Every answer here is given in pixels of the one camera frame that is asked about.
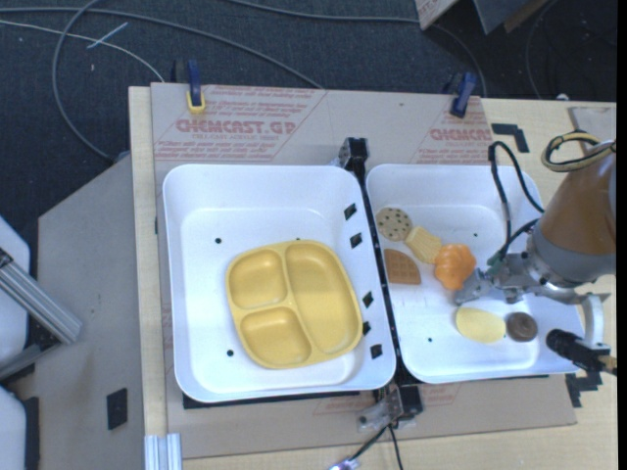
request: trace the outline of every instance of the black bracket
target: black bracket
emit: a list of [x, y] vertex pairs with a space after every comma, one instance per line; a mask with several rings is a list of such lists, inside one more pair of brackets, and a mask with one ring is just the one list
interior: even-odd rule
[[176, 59], [172, 62], [172, 67], [169, 71], [169, 81], [174, 83], [187, 83], [186, 65], [182, 59]]
[[39, 468], [40, 441], [39, 441], [39, 398], [31, 397], [22, 401], [26, 412], [26, 451], [24, 456], [24, 470]]
[[128, 421], [128, 390], [122, 388], [107, 395], [107, 428], [114, 430]]
[[529, 153], [525, 133], [515, 123], [493, 123], [492, 131], [501, 136], [513, 136], [518, 151], [520, 153]]
[[340, 166], [343, 167], [345, 170], [352, 172], [357, 178], [360, 187], [362, 188], [363, 204], [365, 206], [365, 214], [368, 220], [368, 226], [370, 228], [372, 245], [374, 247], [374, 256], [376, 259], [377, 269], [379, 273], [379, 282], [381, 284], [383, 300], [385, 303], [388, 320], [390, 322], [392, 342], [394, 343], [395, 354], [398, 359], [394, 382], [400, 390], [401, 399], [404, 404], [404, 416], [406, 417], [406, 419], [410, 419], [413, 418], [416, 414], [422, 412], [422, 402], [420, 399], [420, 392], [417, 387], [419, 381], [410, 375], [405, 365], [400, 360], [401, 348], [399, 337], [396, 332], [394, 311], [392, 310], [392, 301], [390, 299], [387, 275], [385, 273], [385, 262], [383, 260], [383, 254], [381, 252], [379, 240], [376, 233], [376, 222], [374, 220], [372, 205], [370, 204], [370, 199], [365, 186], [365, 161], [367, 160], [367, 158], [367, 140], [363, 138], [346, 138], [338, 154]]
[[596, 392], [602, 384], [601, 373], [598, 371], [586, 371], [586, 376], [583, 377], [578, 377], [574, 373], [566, 374], [566, 388], [573, 407], [582, 406], [582, 392]]

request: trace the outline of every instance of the black cable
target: black cable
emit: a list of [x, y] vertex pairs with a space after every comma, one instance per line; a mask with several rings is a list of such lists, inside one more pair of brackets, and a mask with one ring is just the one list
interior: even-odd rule
[[388, 425], [390, 429], [390, 435], [392, 436], [392, 442], [394, 443], [394, 452], [396, 453], [396, 461], [399, 464], [399, 470], [403, 470], [403, 461], [401, 461], [401, 451], [399, 450], [399, 442], [396, 440], [396, 434], [394, 433], [394, 427]]
[[364, 454], [368, 449], [370, 449], [372, 447], [372, 445], [377, 442], [381, 436], [385, 433], [385, 431], [388, 429], [388, 425], [384, 426], [381, 430], [379, 430], [374, 437], [372, 437], [369, 441], [367, 441], [363, 446], [361, 446], [357, 452], [355, 454], [353, 454], [349, 459], [353, 460], [353, 459], [357, 459], [359, 458], [362, 454]]
[[470, 58], [470, 61], [472, 61], [472, 64], [474, 65], [474, 68], [477, 70], [477, 74], [479, 75], [479, 78], [481, 80], [481, 92], [482, 92], [481, 95], [482, 95], [482, 97], [487, 98], [488, 97], [488, 83], [486, 82], [486, 77], [483, 74], [483, 71], [481, 70], [481, 67], [479, 66], [479, 62], [475, 58], [474, 54], [472, 54], [472, 51], [459, 39], [458, 36], [456, 36], [451, 31], [448, 31], [447, 29], [441, 27], [438, 24], [432, 24], [431, 26], [429, 26], [428, 29], [431, 29], [431, 28], [437, 29], [438, 31], [441, 31], [441, 32], [445, 33], [446, 35], [450, 36], [464, 50], [464, 52]]
[[544, 18], [544, 16], [546, 15], [546, 13], [553, 8], [553, 6], [555, 4], [557, 4], [558, 2], [560, 2], [561, 0], [551, 0], [544, 8], [543, 10], [540, 12], [540, 14], [538, 15], [538, 17], [536, 18], [536, 20], [533, 22], [533, 24], [531, 25], [531, 28], [529, 30], [529, 35], [527, 36], [527, 41], [525, 44], [525, 52], [524, 52], [524, 57], [525, 57], [525, 68], [527, 71], [527, 78], [529, 79], [529, 82], [531, 83], [531, 88], [534, 91], [534, 94], [536, 95], [536, 97], [538, 99], [543, 99], [542, 95], [540, 94], [540, 91], [538, 90], [538, 86], [536, 85], [535, 80], [533, 79], [533, 74], [531, 72], [531, 61], [530, 61], [530, 50], [531, 50], [531, 42], [533, 39], [533, 36], [536, 32], [536, 28], [538, 27], [538, 23]]
[[488, 161], [490, 162], [490, 170], [492, 171], [492, 179], [494, 181], [495, 186], [497, 187], [497, 191], [499, 192], [499, 198], [501, 199], [501, 204], [504, 208], [504, 215], [506, 217], [506, 242], [509, 242], [511, 238], [511, 215], [509, 213], [509, 202], [507, 201], [506, 191], [503, 188], [503, 183], [501, 182], [501, 178], [499, 177], [499, 168], [497, 166], [497, 157], [496, 157], [496, 149], [497, 149], [497, 141], [493, 143], [488, 148]]
[[374, 443], [376, 443], [381, 436], [385, 433], [386, 430], [390, 430], [390, 435], [392, 436], [392, 442], [394, 443], [394, 452], [396, 453], [396, 460], [399, 464], [399, 470], [403, 470], [403, 461], [401, 460], [401, 451], [399, 450], [399, 443], [396, 439], [396, 434], [394, 433], [394, 427], [390, 423], [389, 425], [384, 426], [381, 430], [379, 430], [371, 439], [369, 439], [363, 446], [361, 446], [355, 454], [353, 454], [349, 460], [356, 460], [362, 454], [364, 454], [368, 449], [370, 449]]
[[[536, 211], [544, 212], [545, 210], [542, 208], [542, 206], [540, 206], [540, 204], [538, 204], [536, 200], [531, 196], [531, 193], [529, 192], [529, 189], [527, 188], [527, 185], [525, 183], [524, 176], [522, 175], [522, 170], [520, 168], [520, 165], [518, 164], [518, 160], [516, 159], [516, 156], [514, 155], [513, 151], [509, 148], [508, 145], [506, 145], [503, 141], [495, 141], [494, 143], [492, 143], [490, 147], [488, 148], [488, 159], [490, 160], [490, 162], [493, 163], [493, 166], [496, 168], [496, 148], [497, 147], [503, 148], [506, 151], [509, 158], [511, 159], [511, 162], [513, 163], [514, 169], [516, 171], [516, 175], [518, 176], [518, 181], [520, 182], [520, 187], [522, 188], [522, 191], [525, 194], [525, 197], [527, 197], [527, 200], [531, 203], [531, 205], [534, 207]], [[497, 175], [496, 179], [498, 180], [497, 187], [503, 190], [501, 179], [498, 177], [498, 171], [496, 171], [496, 175]]]
[[539, 218], [536, 217], [535, 219], [532, 219], [531, 221], [527, 221], [520, 228], [518, 228], [514, 232], [514, 234], [511, 235], [511, 237], [508, 238], [505, 241], [505, 243], [501, 246], [501, 248], [498, 250], [499, 259], [503, 259], [506, 256], [507, 251], [509, 250], [509, 246], [513, 243], [513, 241], [516, 240], [523, 233], [529, 232], [533, 228], [533, 226], [538, 222], [538, 220], [539, 220]]
[[549, 61], [552, 54], [555, 54], [557, 58], [559, 59], [559, 61], [555, 61], [555, 64], [554, 64], [554, 80], [555, 80], [554, 92], [557, 91], [557, 94], [559, 94], [558, 83], [557, 83], [557, 79], [558, 79], [557, 70], [558, 70], [558, 67], [564, 66], [572, 70], [579, 78], [582, 78], [583, 80], [585, 80], [585, 82], [590, 87], [590, 90], [592, 91], [592, 99], [597, 99], [597, 86], [595, 85], [595, 82], [589, 76], [587, 76], [584, 72], [582, 72], [579, 68], [577, 68], [577, 66], [574, 65], [573, 62], [571, 61], [572, 53], [575, 52], [577, 49], [571, 49], [569, 51], [569, 54], [562, 53], [559, 50], [559, 48], [555, 45], [555, 42], [547, 29], [547, 20], [543, 20], [542, 22], [542, 31], [545, 36], [545, 40], [547, 41], [547, 44], [549, 46], [549, 52], [547, 53], [547, 58], [545, 61], [546, 62]]

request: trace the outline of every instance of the black clip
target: black clip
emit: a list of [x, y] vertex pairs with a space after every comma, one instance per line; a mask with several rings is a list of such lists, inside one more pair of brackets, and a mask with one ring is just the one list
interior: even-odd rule
[[464, 73], [461, 82], [458, 85], [458, 96], [451, 105], [451, 115], [463, 118], [466, 115], [468, 107], [468, 99], [477, 85], [477, 77], [472, 73]]

